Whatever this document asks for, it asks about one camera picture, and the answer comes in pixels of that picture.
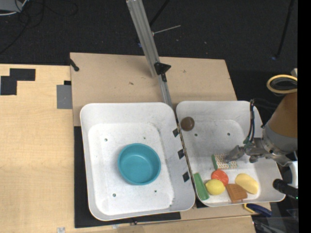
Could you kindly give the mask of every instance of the wooden table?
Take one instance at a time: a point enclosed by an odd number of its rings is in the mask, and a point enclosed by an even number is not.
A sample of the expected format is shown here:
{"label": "wooden table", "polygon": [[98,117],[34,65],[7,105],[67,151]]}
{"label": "wooden table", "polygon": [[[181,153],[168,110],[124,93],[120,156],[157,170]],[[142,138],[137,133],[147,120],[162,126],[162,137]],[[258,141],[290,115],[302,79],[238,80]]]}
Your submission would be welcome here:
{"label": "wooden table", "polygon": [[[174,222],[76,229],[73,126],[80,124],[81,106],[85,102],[101,102],[101,99],[106,102],[161,101],[161,94],[157,79],[151,79],[148,73],[144,56],[72,53],[70,57],[80,67],[79,72],[69,66],[0,65],[0,76],[9,76],[10,68],[35,68],[36,71],[35,81],[17,82],[17,95],[0,96],[2,232],[56,233],[59,227],[65,227],[66,233],[183,233],[194,229],[255,232],[250,213],[241,205],[200,209],[194,206],[181,212],[181,220]],[[162,62],[172,65],[167,77],[173,104],[182,100],[236,100],[224,60],[162,58]],[[128,72],[115,72],[122,65],[121,69]],[[96,76],[90,72],[92,69],[101,69],[104,76]],[[70,80],[73,110],[57,109],[56,86]],[[79,82],[93,84],[79,87]]]}

